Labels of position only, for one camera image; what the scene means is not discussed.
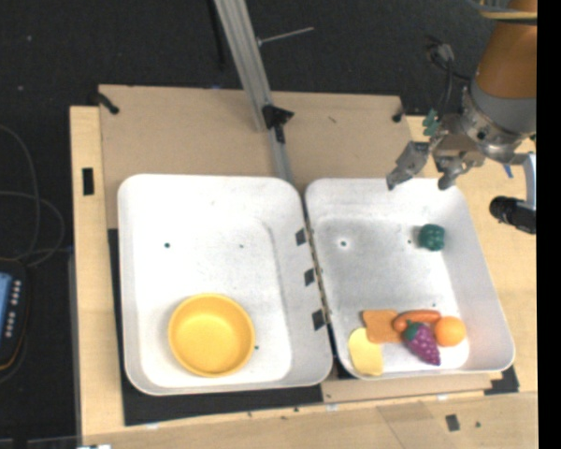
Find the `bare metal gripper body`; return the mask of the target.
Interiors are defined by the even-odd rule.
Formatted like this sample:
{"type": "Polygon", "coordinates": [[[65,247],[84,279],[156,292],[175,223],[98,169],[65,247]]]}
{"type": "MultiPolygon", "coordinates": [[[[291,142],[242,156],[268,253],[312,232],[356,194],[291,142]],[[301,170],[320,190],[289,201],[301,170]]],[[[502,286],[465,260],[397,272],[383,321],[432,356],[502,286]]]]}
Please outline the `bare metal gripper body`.
{"type": "Polygon", "coordinates": [[[431,138],[435,158],[489,158],[512,163],[522,142],[531,136],[531,119],[506,118],[499,124],[477,108],[444,116],[431,138]]]}

